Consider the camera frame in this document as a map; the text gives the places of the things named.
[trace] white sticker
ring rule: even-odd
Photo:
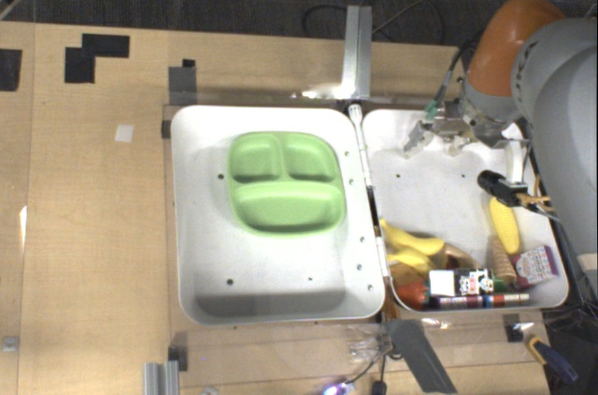
[[[133,124],[119,124],[119,127],[116,129],[114,140],[119,143],[130,143],[133,141],[134,128],[135,126]]]

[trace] banana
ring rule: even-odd
[[[430,271],[435,269],[434,264],[426,255],[411,247],[404,247],[394,254],[389,254],[387,259],[413,267],[424,278],[428,276]]]
[[[437,237],[416,237],[406,233],[402,229],[391,226],[385,219],[380,220],[380,226],[384,229],[389,244],[395,249],[411,247],[426,256],[433,256],[440,252],[445,242]]]

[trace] green plate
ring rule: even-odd
[[[335,152],[312,134],[243,134],[229,149],[227,171],[233,213],[251,233],[322,233],[345,217]]]

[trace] wooden surface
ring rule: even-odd
[[[14,43],[10,48],[22,45],[31,52],[35,44],[33,94],[31,88],[27,92],[26,85],[12,96],[0,93],[5,120],[22,110],[19,98],[33,101],[33,118],[28,121],[15,116],[12,130],[0,134],[5,144],[17,151],[9,158],[11,163],[3,161],[3,188],[9,174],[26,177],[31,135],[28,184],[19,183],[28,187],[25,197],[29,206],[21,311],[13,310],[7,316],[0,313],[7,319],[1,322],[3,331],[20,327],[21,349],[12,358],[1,354],[0,384],[12,380],[12,385],[0,385],[0,393],[16,393],[17,384],[19,395],[140,393],[143,364],[165,361],[170,343],[169,297],[176,297],[168,288],[160,132],[168,66],[180,66],[183,58],[195,59],[199,91],[269,88],[298,92],[310,84],[340,80],[343,43],[58,25],[31,28],[0,23],[1,48],[7,47],[6,38]],[[64,48],[80,47],[84,32],[129,35],[130,57],[98,58],[94,85],[64,84]],[[19,40],[21,34],[35,35],[35,42],[31,37]],[[444,76],[452,52],[448,48],[375,44],[373,92],[429,96]],[[131,143],[115,141],[120,124],[135,126]],[[27,144],[18,149],[22,141]],[[3,227],[14,223],[15,211],[22,203],[17,197],[2,201],[4,207],[12,205],[0,213]],[[12,233],[8,237],[3,233],[0,242],[14,244]],[[21,267],[17,264],[10,270],[18,275]],[[1,276],[0,300],[9,293],[16,294],[18,300],[19,278],[9,278],[8,283],[4,272]],[[525,384],[526,393],[548,393],[541,367],[523,345],[508,345],[500,330],[482,330],[484,320],[472,317],[473,331],[447,331],[451,336],[434,332],[434,328],[428,331],[460,392],[515,393]],[[534,329],[543,334],[537,313],[529,317],[535,317]],[[316,378],[306,373],[290,379],[282,363],[280,372],[270,377],[276,381],[266,382],[268,379],[260,378],[265,370],[259,363],[265,353],[263,345],[252,346],[247,334],[235,345],[238,339],[232,336],[233,330],[191,326],[183,334],[194,340],[201,333],[200,342],[192,346],[204,350],[211,345],[212,353],[220,354],[221,361],[214,365],[217,372],[209,376],[219,382],[222,394],[315,393],[331,376],[347,370],[346,353],[336,350],[330,351],[329,362],[323,359],[318,363]],[[280,331],[286,329],[263,330],[275,335],[271,343],[277,346]],[[318,330],[327,331],[325,327]],[[332,338],[334,330],[328,331]],[[313,353],[328,353],[330,347],[325,343],[314,342]],[[239,353],[249,358],[238,359],[243,368],[239,372],[246,375],[243,380],[235,380],[230,363]],[[265,365],[267,354],[263,356]],[[309,351],[302,357],[292,361],[304,367],[297,373],[309,367]],[[514,360],[520,363],[508,364]],[[272,373],[272,367],[266,368]],[[389,366],[388,372],[389,393],[399,393],[399,387],[400,393],[419,393],[403,362]],[[204,375],[195,382],[203,383]],[[190,387],[193,377],[184,377]],[[492,389],[483,391],[480,379],[503,382],[500,389],[491,383]],[[359,393],[367,390],[364,384]],[[183,393],[195,395],[201,389],[185,388]]]

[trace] wooden table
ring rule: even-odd
[[[95,84],[65,84],[64,49],[80,47],[83,33],[130,36],[129,58],[97,58]],[[0,336],[21,340],[19,351],[0,353],[0,393],[140,393],[143,364],[164,362],[170,343],[168,67],[195,60],[200,92],[290,94],[339,81],[343,42],[1,22],[0,48],[23,51],[19,90],[0,92]],[[435,93],[452,52],[375,43],[372,91],[419,104]],[[122,124],[134,126],[131,142],[115,141]],[[452,346],[445,337],[437,347],[460,393],[548,393],[541,366],[505,341],[499,316],[491,330],[467,316],[453,322],[469,324],[470,340]],[[547,340],[538,312],[524,320]],[[215,376],[220,394],[318,393],[337,376],[335,357],[346,354],[331,356],[328,377],[242,383],[230,367]],[[403,362],[387,371],[389,393],[420,393]]]

